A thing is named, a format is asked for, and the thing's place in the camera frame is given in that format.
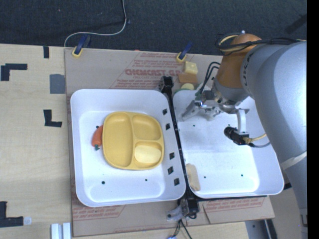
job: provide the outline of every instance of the orange carrot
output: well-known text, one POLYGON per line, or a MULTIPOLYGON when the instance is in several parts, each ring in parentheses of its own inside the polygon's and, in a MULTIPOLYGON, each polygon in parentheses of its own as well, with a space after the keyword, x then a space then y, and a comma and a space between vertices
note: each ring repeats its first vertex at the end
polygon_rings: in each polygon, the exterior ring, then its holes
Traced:
POLYGON ((99 146, 102 145, 102 132, 103 132, 103 125, 99 126, 94 134, 93 134, 93 137, 92 137, 92 146, 95 147, 96 150, 98 150, 99 146))

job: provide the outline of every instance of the wooden block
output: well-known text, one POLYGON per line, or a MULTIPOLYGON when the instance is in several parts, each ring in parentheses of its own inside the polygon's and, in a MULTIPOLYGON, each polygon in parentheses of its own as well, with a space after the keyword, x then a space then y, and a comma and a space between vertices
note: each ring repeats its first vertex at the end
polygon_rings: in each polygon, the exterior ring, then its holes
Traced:
POLYGON ((194 166, 192 164, 186 164, 186 171, 187 171, 188 182, 189 182, 190 187, 194 191, 199 191, 200 184, 199 184, 196 166, 194 166))
POLYGON ((197 83, 197 76, 195 74, 180 73, 178 79, 180 83, 197 83))

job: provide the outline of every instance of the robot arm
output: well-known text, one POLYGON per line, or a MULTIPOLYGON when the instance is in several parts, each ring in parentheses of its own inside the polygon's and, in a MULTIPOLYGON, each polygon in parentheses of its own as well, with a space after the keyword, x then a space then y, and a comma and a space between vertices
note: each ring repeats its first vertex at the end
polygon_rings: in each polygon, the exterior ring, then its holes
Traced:
MULTIPOLYGON (((307 42, 263 41, 251 34, 230 37, 235 38, 224 49, 212 89, 204 91, 202 87, 182 117, 185 120, 205 109, 212 119, 221 112, 237 113, 240 124, 240 115, 247 111, 236 106, 248 96, 253 98, 265 133, 293 186, 302 235, 307 238, 307 42)), ((237 144, 245 144, 242 139, 247 136, 241 130, 226 128, 225 134, 237 144)))

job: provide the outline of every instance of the yellow block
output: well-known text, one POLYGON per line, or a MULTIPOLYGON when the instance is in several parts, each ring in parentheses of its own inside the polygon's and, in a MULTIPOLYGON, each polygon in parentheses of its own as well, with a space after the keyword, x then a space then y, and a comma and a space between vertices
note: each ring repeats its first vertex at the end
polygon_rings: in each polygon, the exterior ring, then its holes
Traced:
POLYGON ((160 157, 160 149, 146 145, 139 145, 135 147, 135 158, 140 163, 154 164, 160 160, 160 157))
POLYGON ((192 83, 185 83, 181 86, 181 89, 183 90, 194 90, 195 87, 192 83))
POLYGON ((188 74, 197 74, 198 69, 196 63, 185 61, 184 72, 188 74))

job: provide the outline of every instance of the yellow plate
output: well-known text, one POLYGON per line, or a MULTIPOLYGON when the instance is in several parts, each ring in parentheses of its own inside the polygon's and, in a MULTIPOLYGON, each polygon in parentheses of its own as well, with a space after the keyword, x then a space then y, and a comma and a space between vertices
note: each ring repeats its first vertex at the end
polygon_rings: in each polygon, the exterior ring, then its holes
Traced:
POLYGON ((103 125, 103 154, 121 169, 147 170, 163 160, 164 139, 159 122, 152 116, 132 112, 109 114, 103 125))

